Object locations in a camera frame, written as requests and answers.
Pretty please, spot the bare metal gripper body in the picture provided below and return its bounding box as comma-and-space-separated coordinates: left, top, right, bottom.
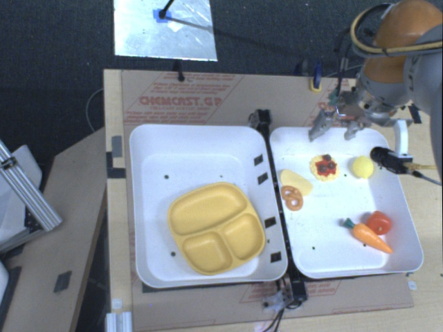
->
331, 91, 396, 127

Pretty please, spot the yellow ball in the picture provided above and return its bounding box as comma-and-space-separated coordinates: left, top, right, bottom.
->
352, 155, 375, 180

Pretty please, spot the small round toy pizza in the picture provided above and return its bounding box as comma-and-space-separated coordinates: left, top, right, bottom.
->
309, 154, 341, 183

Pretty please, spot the pale yellow toy chip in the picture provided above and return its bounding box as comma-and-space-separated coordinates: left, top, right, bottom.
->
279, 169, 314, 198

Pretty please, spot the thin black rod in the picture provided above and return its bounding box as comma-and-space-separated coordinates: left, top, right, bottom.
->
262, 126, 301, 285

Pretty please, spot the orange toy pretzel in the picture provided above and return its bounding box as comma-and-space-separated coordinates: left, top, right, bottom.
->
280, 185, 305, 212

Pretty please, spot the red toy tomato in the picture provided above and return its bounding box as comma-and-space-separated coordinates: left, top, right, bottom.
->
366, 210, 392, 237

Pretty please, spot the brown cardboard board red print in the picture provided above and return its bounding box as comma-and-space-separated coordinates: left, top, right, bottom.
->
120, 69, 415, 332

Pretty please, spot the orange toy carrot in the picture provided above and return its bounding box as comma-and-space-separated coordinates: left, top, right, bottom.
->
342, 217, 395, 255

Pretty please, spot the white plastic tray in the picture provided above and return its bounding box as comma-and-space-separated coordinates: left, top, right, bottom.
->
269, 126, 425, 280
129, 123, 289, 289

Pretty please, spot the yellow divided plate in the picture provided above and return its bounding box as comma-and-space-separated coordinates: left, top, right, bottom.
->
167, 181, 267, 277

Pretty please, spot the black cylinder on white bracket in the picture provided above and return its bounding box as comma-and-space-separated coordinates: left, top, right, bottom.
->
370, 118, 415, 175

